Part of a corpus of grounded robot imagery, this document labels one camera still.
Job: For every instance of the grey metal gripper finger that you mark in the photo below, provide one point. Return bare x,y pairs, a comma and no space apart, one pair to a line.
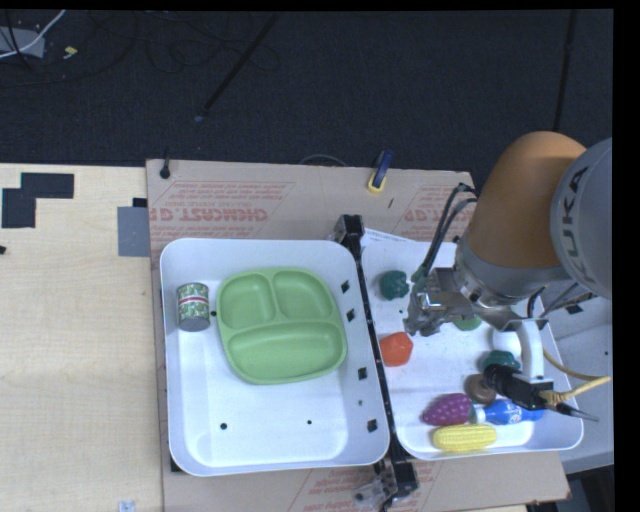
437,326
416,315

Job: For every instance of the black cylinder on white bracket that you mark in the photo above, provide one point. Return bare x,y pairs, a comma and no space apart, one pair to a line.
517,385

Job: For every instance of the green rounded toy food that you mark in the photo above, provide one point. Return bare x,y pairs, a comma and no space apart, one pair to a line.
469,324

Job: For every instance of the orange toy pepper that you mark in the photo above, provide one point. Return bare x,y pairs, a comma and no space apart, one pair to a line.
396,349

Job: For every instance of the yellow corn cob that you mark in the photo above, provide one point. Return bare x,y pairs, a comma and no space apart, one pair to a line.
465,438

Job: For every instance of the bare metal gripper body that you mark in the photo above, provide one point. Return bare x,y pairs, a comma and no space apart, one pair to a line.
450,295

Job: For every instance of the green patterned small can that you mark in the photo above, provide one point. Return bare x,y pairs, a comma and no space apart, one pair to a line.
193,307

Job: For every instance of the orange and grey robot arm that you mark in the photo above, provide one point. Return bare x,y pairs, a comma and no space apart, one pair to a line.
520,200

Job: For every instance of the purple grapes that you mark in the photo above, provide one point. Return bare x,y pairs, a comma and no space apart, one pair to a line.
447,410

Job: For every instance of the dark green broccoli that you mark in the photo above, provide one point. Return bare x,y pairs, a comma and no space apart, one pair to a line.
394,285
500,359

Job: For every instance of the brown doughnut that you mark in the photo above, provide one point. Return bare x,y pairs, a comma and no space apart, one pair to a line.
476,390

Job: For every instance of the brown cardboard board red print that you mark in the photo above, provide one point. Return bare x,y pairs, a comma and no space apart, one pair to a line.
300,210

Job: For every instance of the blue and white bottle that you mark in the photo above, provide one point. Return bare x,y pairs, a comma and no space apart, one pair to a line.
507,414

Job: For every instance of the thin black and white rod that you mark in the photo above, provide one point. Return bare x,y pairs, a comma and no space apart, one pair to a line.
372,340

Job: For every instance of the green divided plate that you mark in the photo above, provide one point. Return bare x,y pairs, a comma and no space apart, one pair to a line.
285,345

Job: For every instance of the white paper sheet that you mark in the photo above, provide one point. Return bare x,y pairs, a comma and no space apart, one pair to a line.
387,236

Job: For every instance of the white plastic tray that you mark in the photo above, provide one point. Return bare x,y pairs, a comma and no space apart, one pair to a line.
440,370
280,425

